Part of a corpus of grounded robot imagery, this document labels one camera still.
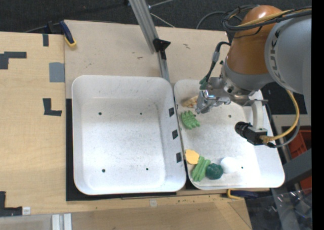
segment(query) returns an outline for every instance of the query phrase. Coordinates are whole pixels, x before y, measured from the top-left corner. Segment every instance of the white tray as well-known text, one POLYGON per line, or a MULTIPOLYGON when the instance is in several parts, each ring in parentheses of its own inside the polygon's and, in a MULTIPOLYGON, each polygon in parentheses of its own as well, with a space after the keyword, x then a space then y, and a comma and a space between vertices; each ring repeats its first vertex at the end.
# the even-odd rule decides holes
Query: white tray
POLYGON ((73 166, 87 195, 175 192, 186 181, 172 87, 159 77, 72 84, 73 166))
MULTIPOLYGON (((199 81, 180 80, 175 84, 174 94, 178 108, 181 139, 184 150, 192 149, 212 163, 220 164, 224 157, 232 157, 239 164, 235 173, 224 173, 220 179, 193 181, 191 171, 193 165, 187 164, 189 178, 192 184, 201 190, 216 190, 228 188, 276 188, 285 179, 284 170, 277 149, 264 145, 253 146, 238 135, 234 126, 237 122, 253 123, 251 107, 241 107, 235 103, 213 107, 210 112, 196 114, 194 109, 184 108, 181 103, 198 95, 199 81), (184 111, 191 110, 200 127, 186 129, 180 118, 184 111)), ((251 99, 263 99, 257 92, 251 99)), ((264 108, 264 128, 272 135, 269 119, 264 108)))

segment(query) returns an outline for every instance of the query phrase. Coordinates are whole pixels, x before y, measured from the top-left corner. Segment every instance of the white ball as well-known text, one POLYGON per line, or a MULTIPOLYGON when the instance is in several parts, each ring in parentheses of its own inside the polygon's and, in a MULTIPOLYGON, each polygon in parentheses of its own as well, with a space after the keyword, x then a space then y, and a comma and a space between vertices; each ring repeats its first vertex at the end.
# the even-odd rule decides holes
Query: white ball
POLYGON ((234 173, 238 171, 239 168, 237 160, 233 157, 223 158, 220 165, 222 166, 224 173, 234 173))

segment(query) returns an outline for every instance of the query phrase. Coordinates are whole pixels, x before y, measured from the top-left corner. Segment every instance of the black mat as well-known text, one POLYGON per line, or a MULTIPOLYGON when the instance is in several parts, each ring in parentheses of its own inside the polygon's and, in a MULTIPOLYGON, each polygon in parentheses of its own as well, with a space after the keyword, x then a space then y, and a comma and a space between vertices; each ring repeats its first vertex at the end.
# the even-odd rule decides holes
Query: black mat
POLYGON ((66 201, 100 200, 113 198, 134 198, 152 196, 173 196, 176 192, 167 193, 135 193, 113 195, 86 195, 75 186, 73 179, 73 132, 72 132, 72 100, 66 99, 66 201))

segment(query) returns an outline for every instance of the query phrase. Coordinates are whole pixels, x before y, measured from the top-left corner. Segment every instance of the robotic arm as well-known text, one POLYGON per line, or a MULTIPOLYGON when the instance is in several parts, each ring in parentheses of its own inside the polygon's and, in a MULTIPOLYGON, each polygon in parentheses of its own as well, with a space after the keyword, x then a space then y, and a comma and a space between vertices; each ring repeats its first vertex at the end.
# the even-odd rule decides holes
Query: robotic arm
POLYGON ((235 102, 251 106, 253 125, 239 122, 235 131, 254 145, 274 138, 263 128, 262 105, 266 100, 250 96, 266 84, 276 81, 294 100, 292 92, 304 95, 311 121, 311 8, 281 11, 272 6, 244 6, 223 19, 226 31, 235 31, 234 39, 219 77, 210 77, 219 57, 220 42, 213 54, 209 73, 200 81, 196 112, 206 113, 214 106, 235 102), (238 26, 228 24, 239 12, 249 10, 238 26))

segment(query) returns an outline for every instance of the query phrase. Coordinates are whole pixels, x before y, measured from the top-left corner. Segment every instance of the red object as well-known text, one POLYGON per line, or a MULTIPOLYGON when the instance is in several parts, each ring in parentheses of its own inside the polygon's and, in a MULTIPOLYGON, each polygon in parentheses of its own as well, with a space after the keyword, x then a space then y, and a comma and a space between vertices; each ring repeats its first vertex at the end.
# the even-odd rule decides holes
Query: red object
MULTIPOLYGON (((292 158, 301 155, 311 148, 312 133, 311 130, 300 130, 297 136, 288 144, 292 158)), ((300 181, 302 190, 307 194, 311 192, 312 188, 312 176, 300 181)))

